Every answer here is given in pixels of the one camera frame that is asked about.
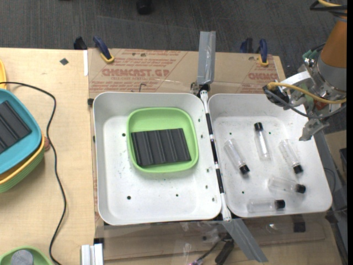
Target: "yellow cable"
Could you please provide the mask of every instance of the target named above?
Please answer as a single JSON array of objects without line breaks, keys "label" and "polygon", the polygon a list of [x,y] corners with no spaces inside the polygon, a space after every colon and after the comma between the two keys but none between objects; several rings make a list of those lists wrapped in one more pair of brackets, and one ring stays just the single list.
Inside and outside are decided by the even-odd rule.
[{"label": "yellow cable", "polygon": [[342,6],[342,5],[339,5],[339,4],[333,4],[333,3],[330,3],[330,2],[327,2],[325,0],[318,0],[319,3],[323,6],[326,6],[326,7],[335,7],[335,6]]},{"label": "yellow cable", "polygon": [[314,98],[315,100],[319,101],[319,102],[323,102],[323,103],[327,103],[327,104],[341,104],[341,103],[345,103],[347,101],[347,98],[342,99],[342,100],[327,100],[327,99],[323,99],[321,97],[318,97],[306,90],[304,90],[303,88],[297,87],[297,86],[293,86],[291,84],[287,84],[287,83],[281,83],[281,82],[269,82],[267,84],[267,88],[269,90],[274,90],[276,86],[284,86],[284,87],[288,87],[288,88],[292,88],[295,89],[297,91],[300,91],[304,94],[309,95],[310,97]]}]

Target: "black cap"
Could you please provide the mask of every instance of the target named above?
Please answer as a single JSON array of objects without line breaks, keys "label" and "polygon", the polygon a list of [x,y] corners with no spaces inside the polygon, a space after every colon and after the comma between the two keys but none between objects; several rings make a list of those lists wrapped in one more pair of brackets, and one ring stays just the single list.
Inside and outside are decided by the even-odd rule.
[{"label": "black cap", "polygon": [[247,165],[241,166],[239,168],[239,170],[242,172],[242,174],[246,174],[246,173],[250,172],[250,169],[248,168]]},{"label": "black cap", "polygon": [[275,200],[275,204],[276,204],[276,209],[283,209],[284,207],[286,207],[286,203],[283,199]]},{"label": "black cap", "polygon": [[304,193],[306,191],[306,187],[305,185],[302,185],[302,184],[296,184],[296,192],[299,192],[299,193]]},{"label": "black cap", "polygon": [[264,130],[263,125],[262,125],[261,122],[255,123],[255,124],[254,124],[254,127],[255,127],[255,130],[256,130],[256,131]]},{"label": "black cap", "polygon": [[300,166],[300,165],[294,166],[294,167],[293,167],[293,170],[294,170],[294,173],[295,173],[295,174],[299,174],[299,173],[303,172],[303,168],[302,168],[302,166]]}]

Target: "gray round object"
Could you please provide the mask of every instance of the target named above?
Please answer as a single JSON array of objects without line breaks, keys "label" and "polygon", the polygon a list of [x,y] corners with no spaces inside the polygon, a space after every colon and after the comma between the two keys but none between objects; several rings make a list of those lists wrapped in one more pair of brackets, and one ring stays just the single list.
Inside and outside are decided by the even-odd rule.
[{"label": "gray round object", "polygon": [[28,250],[16,251],[11,257],[11,265],[33,265],[33,255]]}]

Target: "transparent tube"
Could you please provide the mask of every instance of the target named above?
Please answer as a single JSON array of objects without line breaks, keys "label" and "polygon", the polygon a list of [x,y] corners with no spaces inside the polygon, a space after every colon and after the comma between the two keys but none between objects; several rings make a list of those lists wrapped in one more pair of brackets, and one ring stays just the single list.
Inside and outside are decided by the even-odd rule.
[{"label": "transparent tube", "polygon": [[298,184],[297,182],[291,181],[289,179],[278,177],[269,178],[268,188],[293,193],[304,193],[306,191],[305,185]]},{"label": "transparent tube", "polygon": [[282,140],[279,144],[279,148],[287,164],[293,168],[295,174],[299,174],[303,172],[303,168],[300,165],[299,159],[290,141],[288,139]]},{"label": "transparent tube", "polygon": [[283,209],[285,206],[286,203],[283,199],[273,198],[251,199],[247,203],[249,213],[275,212]]},{"label": "transparent tube", "polygon": [[258,150],[260,159],[270,160],[270,149],[264,133],[264,128],[262,123],[255,123],[255,144]]},{"label": "transparent tube", "polygon": [[235,139],[227,140],[224,144],[224,150],[235,168],[239,168],[242,174],[250,171],[243,156],[237,151]]}]

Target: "gray carpet floor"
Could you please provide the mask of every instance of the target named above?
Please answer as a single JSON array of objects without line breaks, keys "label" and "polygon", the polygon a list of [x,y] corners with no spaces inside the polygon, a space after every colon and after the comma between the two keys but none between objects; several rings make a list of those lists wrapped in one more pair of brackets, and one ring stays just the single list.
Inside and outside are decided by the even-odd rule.
[{"label": "gray carpet floor", "polygon": [[[110,48],[197,51],[200,31],[215,30],[217,52],[240,52],[246,38],[256,50],[266,39],[290,77],[335,25],[331,14],[309,10],[315,0],[153,0],[149,15],[136,1],[0,0],[0,47],[73,49],[78,36],[94,47],[99,35]],[[346,111],[329,123],[325,133],[345,130]]]}]

